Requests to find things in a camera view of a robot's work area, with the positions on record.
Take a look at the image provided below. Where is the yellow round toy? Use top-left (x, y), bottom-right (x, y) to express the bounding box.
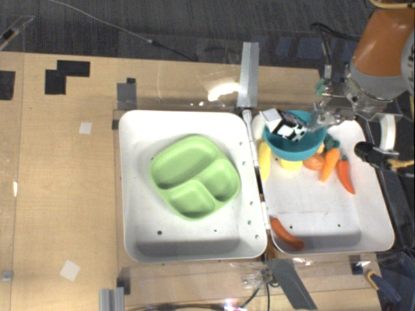
top-left (279, 157), bottom-right (304, 172)

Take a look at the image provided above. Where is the yellow banana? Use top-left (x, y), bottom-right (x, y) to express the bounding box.
top-left (257, 141), bottom-right (272, 181)

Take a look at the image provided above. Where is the black cylinder on white bracket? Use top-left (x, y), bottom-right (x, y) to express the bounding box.
top-left (353, 113), bottom-right (400, 172)

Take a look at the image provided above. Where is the white plastic tray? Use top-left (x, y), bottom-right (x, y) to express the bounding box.
top-left (251, 109), bottom-right (396, 256)
top-left (117, 109), bottom-right (268, 264)

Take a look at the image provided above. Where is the orange carrot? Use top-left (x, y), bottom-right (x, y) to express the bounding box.
top-left (319, 147), bottom-right (341, 183)
top-left (336, 155), bottom-right (357, 195)

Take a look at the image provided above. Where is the orange round toy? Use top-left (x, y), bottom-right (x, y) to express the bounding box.
top-left (302, 153), bottom-right (326, 172)

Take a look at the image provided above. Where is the black and white carton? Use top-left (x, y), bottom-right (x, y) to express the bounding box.
top-left (259, 108), bottom-right (309, 143)

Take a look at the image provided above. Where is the green toy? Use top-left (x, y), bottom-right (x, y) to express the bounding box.
top-left (324, 133), bottom-right (341, 150)

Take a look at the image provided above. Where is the green divided plate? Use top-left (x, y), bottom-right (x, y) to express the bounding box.
top-left (148, 134), bottom-right (242, 222)

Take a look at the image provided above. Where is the blue bowl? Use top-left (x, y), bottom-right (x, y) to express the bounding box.
top-left (262, 109), bottom-right (327, 162)

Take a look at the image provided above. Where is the red sausage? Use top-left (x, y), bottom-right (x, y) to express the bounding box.
top-left (269, 216), bottom-right (305, 251)

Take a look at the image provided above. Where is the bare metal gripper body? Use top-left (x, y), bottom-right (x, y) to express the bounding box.
top-left (318, 71), bottom-right (395, 123)

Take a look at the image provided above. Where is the thin black and white rod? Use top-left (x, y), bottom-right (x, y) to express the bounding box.
top-left (241, 108), bottom-right (270, 230)

